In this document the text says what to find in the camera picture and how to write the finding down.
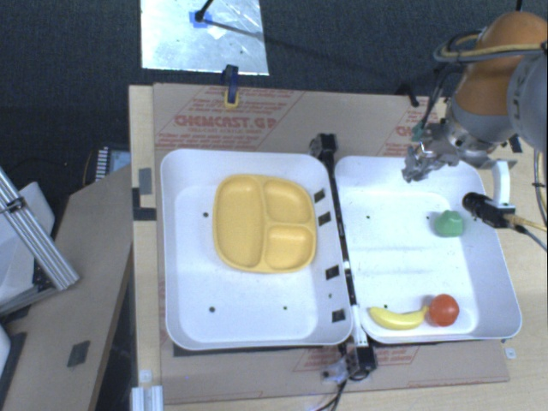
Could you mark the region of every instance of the tomato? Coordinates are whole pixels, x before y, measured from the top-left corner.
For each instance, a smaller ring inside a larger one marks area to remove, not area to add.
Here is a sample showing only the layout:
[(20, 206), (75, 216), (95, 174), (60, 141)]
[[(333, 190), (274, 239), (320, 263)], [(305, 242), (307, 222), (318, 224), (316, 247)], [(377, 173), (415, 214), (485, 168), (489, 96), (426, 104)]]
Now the tomato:
[(441, 294), (430, 303), (430, 318), (437, 325), (446, 327), (452, 325), (459, 316), (459, 305), (456, 300), (447, 294)]

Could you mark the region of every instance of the metal plate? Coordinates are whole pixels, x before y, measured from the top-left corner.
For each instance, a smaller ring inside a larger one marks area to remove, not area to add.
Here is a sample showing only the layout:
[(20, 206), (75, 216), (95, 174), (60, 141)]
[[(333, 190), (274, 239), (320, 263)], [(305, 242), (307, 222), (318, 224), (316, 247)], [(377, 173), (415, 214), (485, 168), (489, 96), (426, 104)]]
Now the metal plate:
[(145, 69), (268, 75), (259, 0), (141, 0), (142, 66)]

